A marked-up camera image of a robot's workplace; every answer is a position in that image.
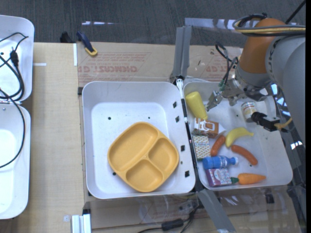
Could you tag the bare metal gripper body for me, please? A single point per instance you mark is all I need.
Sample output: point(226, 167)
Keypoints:
point(239, 91)

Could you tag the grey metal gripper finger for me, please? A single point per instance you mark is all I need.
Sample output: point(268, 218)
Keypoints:
point(233, 101)
point(215, 99)

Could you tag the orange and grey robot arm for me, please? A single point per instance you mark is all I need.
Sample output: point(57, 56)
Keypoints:
point(257, 50)

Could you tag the small white and yellow can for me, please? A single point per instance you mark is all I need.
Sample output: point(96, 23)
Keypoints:
point(248, 109)

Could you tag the yellow mustard bottle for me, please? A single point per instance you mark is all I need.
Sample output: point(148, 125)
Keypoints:
point(196, 104)

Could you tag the orange and white carton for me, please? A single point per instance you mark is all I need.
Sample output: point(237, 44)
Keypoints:
point(206, 127)

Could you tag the yellow banana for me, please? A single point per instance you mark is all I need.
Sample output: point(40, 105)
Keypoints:
point(235, 133)

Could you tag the orange sausage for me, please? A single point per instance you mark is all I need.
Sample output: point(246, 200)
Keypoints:
point(217, 145)
point(244, 154)

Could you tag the blue plastic bottle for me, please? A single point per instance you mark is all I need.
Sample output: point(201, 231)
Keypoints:
point(216, 162)

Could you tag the white plastic tray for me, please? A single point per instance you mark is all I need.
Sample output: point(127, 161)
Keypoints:
point(269, 154)
point(22, 28)
point(102, 139)
point(12, 190)

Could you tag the purple carton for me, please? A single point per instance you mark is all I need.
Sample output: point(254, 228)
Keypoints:
point(218, 177)

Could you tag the orange carrot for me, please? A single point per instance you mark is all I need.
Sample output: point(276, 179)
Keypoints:
point(251, 178)

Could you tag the yellow divided plate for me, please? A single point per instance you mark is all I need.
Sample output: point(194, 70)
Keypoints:
point(143, 154)

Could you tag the brown cardboard board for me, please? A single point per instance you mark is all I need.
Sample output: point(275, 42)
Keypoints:
point(126, 67)

